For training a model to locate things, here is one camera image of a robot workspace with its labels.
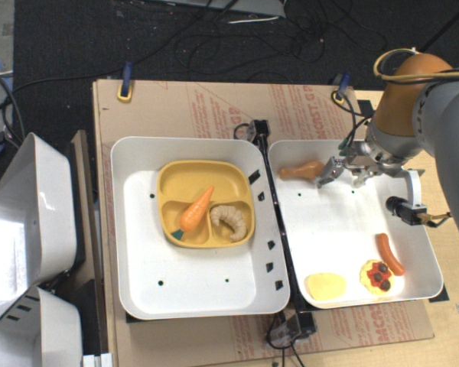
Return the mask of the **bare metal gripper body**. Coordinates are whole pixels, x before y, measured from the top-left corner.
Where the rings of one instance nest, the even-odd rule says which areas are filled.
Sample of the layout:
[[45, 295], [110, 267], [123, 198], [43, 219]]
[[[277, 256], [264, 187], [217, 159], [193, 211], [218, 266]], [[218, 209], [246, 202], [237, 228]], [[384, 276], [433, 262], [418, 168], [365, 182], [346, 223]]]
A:
[[355, 176], [396, 175], [405, 164], [398, 158], [367, 140], [353, 141], [341, 151], [343, 166]]

